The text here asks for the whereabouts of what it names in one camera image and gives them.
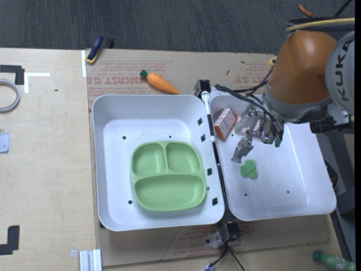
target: dark gray floor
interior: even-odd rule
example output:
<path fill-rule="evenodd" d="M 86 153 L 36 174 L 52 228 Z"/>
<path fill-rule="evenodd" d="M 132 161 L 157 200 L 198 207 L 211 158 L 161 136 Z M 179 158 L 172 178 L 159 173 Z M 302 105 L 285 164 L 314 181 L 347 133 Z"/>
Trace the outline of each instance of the dark gray floor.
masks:
<path fill-rule="evenodd" d="M 333 16 L 346 0 L 0 0 L 0 47 L 84 49 L 100 34 L 118 49 L 277 54 L 285 22 Z M 341 16 L 355 16 L 355 1 Z M 331 33 L 339 39 L 345 33 Z M 345 141 L 325 134 L 346 189 L 355 185 Z M 343 256 L 350 254 L 339 215 L 332 215 Z"/>

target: green divided plate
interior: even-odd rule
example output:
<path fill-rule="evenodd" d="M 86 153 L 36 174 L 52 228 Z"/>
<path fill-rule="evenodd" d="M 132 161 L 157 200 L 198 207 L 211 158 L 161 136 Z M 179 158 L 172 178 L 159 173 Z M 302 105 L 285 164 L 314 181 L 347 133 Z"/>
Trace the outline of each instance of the green divided plate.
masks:
<path fill-rule="evenodd" d="M 188 209 L 199 205 L 205 198 L 202 161 L 188 143 L 144 143 L 134 150 L 130 170 L 135 198 L 147 210 Z"/>

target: plastic bottle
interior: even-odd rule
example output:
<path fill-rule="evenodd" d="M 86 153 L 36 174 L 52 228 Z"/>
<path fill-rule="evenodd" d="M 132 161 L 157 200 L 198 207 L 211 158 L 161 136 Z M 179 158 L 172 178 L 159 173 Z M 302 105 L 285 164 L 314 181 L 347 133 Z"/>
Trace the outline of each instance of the plastic bottle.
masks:
<path fill-rule="evenodd" d="M 328 270 L 333 271 L 356 271 L 356 263 L 347 261 L 336 255 L 326 255 L 320 251 L 315 251 L 313 258 L 315 261 L 320 261 Z"/>

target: white strip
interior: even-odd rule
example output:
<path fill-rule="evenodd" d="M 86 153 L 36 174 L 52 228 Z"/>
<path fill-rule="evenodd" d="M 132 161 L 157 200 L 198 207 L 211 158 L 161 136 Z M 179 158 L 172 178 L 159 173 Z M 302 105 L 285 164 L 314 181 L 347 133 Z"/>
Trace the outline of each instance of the white strip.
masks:
<path fill-rule="evenodd" d="M 29 93 L 29 77 L 30 76 L 50 76 L 50 72 L 25 72 L 24 73 L 24 93 Z"/>
<path fill-rule="evenodd" d="M 85 61 L 85 55 L 86 55 L 86 51 L 82 50 L 81 51 L 81 67 L 83 70 L 83 77 L 86 77 L 86 61 Z"/>

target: gray ring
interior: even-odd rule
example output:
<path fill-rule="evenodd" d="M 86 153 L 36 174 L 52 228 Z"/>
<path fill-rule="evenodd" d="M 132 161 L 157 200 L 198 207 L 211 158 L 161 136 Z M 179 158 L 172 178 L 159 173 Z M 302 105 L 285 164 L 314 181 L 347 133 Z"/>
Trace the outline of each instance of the gray ring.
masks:
<path fill-rule="evenodd" d="M 19 89 L 17 88 L 17 86 L 15 84 L 13 84 L 9 81 L 6 81 L 6 80 L 0 80 L 0 85 L 6 85 L 6 86 L 12 88 L 14 90 L 14 92 L 16 93 L 15 101 L 7 107 L 0 107 L 0 113 L 12 111 L 19 104 L 19 101 L 20 101 Z"/>

